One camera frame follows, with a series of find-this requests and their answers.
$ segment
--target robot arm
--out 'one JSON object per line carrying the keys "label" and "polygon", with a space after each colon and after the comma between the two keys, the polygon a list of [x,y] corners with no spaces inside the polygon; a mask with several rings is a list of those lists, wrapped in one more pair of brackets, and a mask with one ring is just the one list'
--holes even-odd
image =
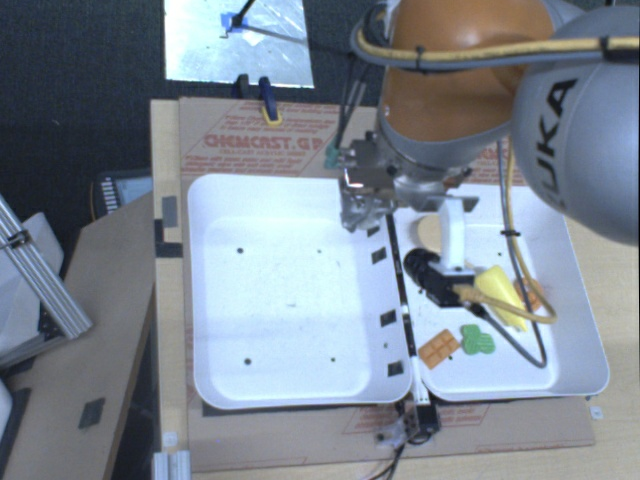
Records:
{"label": "robot arm", "polygon": [[[582,14],[558,0],[399,0],[379,4],[374,19],[378,12],[391,48],[381,33],[365,33],[372,20],[352,37],[358,57],[387,69],[376,129],[342,150],[346,228],[372,227],[400,205],[437,209],[480,151],[511,134],[543,200],[638,243],[638,8]],[[552,35],[591,46],[549,52],[536,43]],[[635,36],[622,53],[608,40],[593,47],[592,38],[619,36]],[[474,204],[464,201],[466,210]]]}

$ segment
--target small black square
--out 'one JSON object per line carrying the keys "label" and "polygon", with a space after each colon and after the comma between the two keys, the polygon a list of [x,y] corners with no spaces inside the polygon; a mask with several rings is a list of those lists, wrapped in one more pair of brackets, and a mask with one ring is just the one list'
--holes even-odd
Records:
{"label": "small black square", "polygon": [[387,377],[393,377],[394,375],[400,375],[404,373],[404,368],[402,367],[402,361],[398,361],[396,363],[389,363],[387,365]]}
{"label": "small black square", "polygon": [[100,423],[104,403],[104,398],[98,398],[93,402],[87,402],[86,404],[84,404],[84,409],[82,410],[82,416],[80,416],[80,423],[78,424],[78,428],[88,428],[92,425],[97,425],[98,423]]}
{"label": "small black square", "polygon": [[375,265],[376,263],[378,263],[379,261],[382,261],[386,257],[387,257],[387,249],[386,247],[383,247],[382,249],[371,253],[371,263]]}
{"label": "small black square", "polygon": [[380,315],[380,327],[385,327],[386,325],[392,324],[398,321],[398,317],[396,316],[396,310],[392,309],[391,311],[387,311]]}

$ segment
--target table surface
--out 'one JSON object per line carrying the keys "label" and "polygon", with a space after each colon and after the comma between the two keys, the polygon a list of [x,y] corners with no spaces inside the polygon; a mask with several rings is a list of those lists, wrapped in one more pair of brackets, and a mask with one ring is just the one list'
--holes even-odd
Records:
{"label": "table surface", "polygon": [[[176,136],[176,102],[154,102],[152,123],[154,134]],[[154,145],[154,177],[160,172],[179,169],[179,146],[166,145],[159,151]],[[165,194],[179,194],[175,177],[169,174],[156,180],[156,209],[161,207]],[[593,421],[596,445],[580,448],[536,450],[526,452],[491,453],[479,455],[430,457],[401,460],[394,478],[563,478],[601,479],[636,478],[640,469],[640,345],[638,330],[638,249],[610,242],[583,226],[568,222],[569,230],[591,301],[602,342],[607,354],[611,379],[603,393],[589,401],[602,411],[602,419]],[[181,241],[176,230],[166,230],[169,237]],[[166,278],[181,275],[171,262],[165,261],[159,274]],[[181,290],[174,286],[173,292]],[[159,341],[170,342],[165,359],[160,358],[160,377],[174,378],[161,382],[161,419],[178,430],[178,442],[166,451],[186,449],[186,421],[180,416],[184,387],[180,387],[183,372],[171,364],[184,357],[184,342],[172,332],[181,318],[171,301],[159,304]],[[195,480],[249,479],[366,479],[379,472],[384,463],[361,462],[318,466],[269,468],[261,470],[225,471],[194,474]]]}

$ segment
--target white tray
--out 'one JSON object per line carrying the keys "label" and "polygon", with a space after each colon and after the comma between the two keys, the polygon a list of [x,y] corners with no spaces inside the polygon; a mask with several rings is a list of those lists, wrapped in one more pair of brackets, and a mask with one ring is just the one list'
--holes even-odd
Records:
{"label": "white tray", "polygon": [[[492,185],[463,185],[451,194],[479,196],[476,208],[466,214],[465,258],[474,267],[500,265],[510,279],[515,278],[502,226],[499,189]],[[493,354],[467,355],[459,349],[450,360],[429,370],[421,361],[421,376],[428,389],[449,401],[497,400],[509,398],[591,395],[602,391],[609,381],[609,367],[600,341],[589,300],[564,218],[545,205],[527,187],[513,188],[516,230],[519,244],[534,278],[544,287],[549,302],[558,312],[558,321],[539,325],[548,366],[536,368],[522,358],[485,321],[463,308],[440,309],[409,276],[405,275],[407,296],[419,348],[442,329],[449,329],[458,341],[460,328],[476,324],[493,337]],[[417,223],[424,214],[399,210],[395,214],[401,254],[419,247]],[[539,359],[535,335],[507,330]]]}
{"label": "white tray", "polygon": [[[467,260],[512,269],[498,188],[467,185],[477,195],[467,214]],[[514,188],[516,227],[534,277],[558,310],[540,325],[548,366],[525,361],[494,329],[462,308],[439,309],[405,276],[417,347],[442,329],[492,335],[491,355],[462,349],[429,370],[427,388],[450,401],[588,395],[609,369],[562,216],[528,188]],[[223,409],[385,403],[409,390],[411,372],[395,271],[384,223],[368,237],[340,224],[334,180],[215,174],[188,195],[196,388]],[[424,216],[395,214],[402,257],[417,241]],[[372,262],[385,250],[386,258]],[[392,312],[395,322],[382,325]],[[514,336],[538,357],[530,329]]]}
{"label": "white tray", "polygon": [[[388,233],[347,232],[335,180],[208,175],[189,189],[188,213],[194,377],[207,403],[405,396],[411,373]],[[376,254],[386,257],[374,263]],[[395,321],[382,325],[389,312]]]}

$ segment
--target metal sheet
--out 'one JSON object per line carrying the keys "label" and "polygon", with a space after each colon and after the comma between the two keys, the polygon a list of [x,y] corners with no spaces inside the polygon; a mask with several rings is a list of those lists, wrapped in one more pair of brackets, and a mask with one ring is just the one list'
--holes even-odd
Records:
{"label": "metal sheet", "polygon": [[169,80],[313,88],[302,0],[256,0],[242,29],[225,23],[247,0],[165,0],[165,58]]}

